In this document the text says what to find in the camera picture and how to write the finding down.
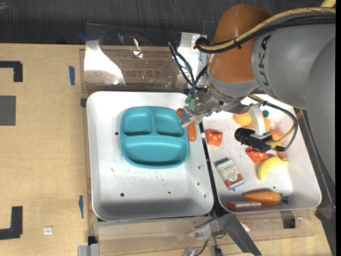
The blue divided plate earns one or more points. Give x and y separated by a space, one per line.
154 148

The white and orange carton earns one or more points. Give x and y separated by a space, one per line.
229 173

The orange croissant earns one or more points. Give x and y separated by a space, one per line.
276 135

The orange sausage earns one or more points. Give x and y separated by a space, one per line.
191 135

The orange tangerine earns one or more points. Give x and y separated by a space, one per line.
243 119

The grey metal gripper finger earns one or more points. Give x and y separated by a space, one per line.
187 114
194 121

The yellow banana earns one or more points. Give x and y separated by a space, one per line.
267 167

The red and white box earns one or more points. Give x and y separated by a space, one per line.
243 206

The orange carrot with green top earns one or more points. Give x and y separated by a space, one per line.
267 123

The white plastic tray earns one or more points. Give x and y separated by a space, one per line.
149 188
293 188

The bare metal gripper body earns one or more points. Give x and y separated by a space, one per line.
210 104

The small white square block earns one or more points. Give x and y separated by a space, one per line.
48 230

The black cylinder on white bracket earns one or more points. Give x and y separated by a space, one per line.
253 139

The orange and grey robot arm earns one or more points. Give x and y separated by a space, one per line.
290 63

